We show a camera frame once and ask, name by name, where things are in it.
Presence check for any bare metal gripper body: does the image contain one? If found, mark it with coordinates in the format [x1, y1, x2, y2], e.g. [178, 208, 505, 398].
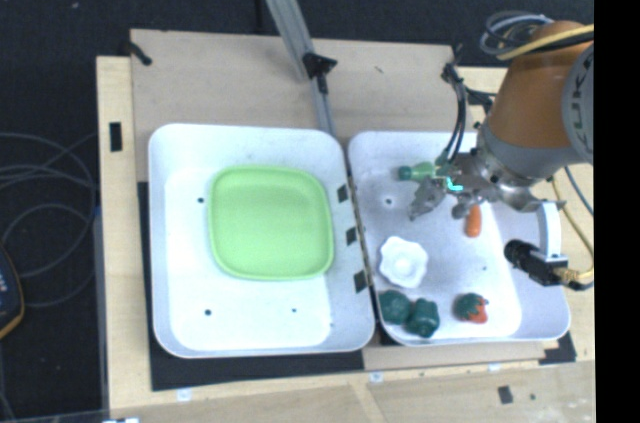
[435, 152, 547, 215]

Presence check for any orange toy carrot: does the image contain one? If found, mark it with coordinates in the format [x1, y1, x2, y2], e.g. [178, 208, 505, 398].
[465, 204, 483, 239]

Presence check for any green toy bottle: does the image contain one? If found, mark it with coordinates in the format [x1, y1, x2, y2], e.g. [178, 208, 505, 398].
[397, 161, 442, 183]

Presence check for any white plastic tray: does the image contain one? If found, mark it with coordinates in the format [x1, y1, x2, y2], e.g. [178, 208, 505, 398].
[346, 130, 573, 348]
[147, 122, 377, 359]

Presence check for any white toy fried egg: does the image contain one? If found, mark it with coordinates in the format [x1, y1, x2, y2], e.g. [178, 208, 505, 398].
[377, 235, 430, 290]

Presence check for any thin black and white rod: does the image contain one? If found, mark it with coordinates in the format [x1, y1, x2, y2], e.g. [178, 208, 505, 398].
[344, 145, 382, 327]

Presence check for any red toy strawberry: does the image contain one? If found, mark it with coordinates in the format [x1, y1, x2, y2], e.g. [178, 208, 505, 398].
[453, 292, 490, 325]

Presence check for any dark green toy pepper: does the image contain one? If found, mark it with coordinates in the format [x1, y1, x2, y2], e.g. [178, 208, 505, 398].
[405, 297, 442, 339]
[377, 289, 413, 326]

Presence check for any green plate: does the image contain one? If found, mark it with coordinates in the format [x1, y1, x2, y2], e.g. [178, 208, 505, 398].
[206, 164, 336, 283]

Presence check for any brown cardboard board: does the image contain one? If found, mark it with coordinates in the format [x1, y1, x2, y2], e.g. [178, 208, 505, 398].
[129, 28, 551, 371]

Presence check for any black cylinder on white bracket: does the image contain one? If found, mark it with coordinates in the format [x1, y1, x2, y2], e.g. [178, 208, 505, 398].
[503, 200, 571, 287]

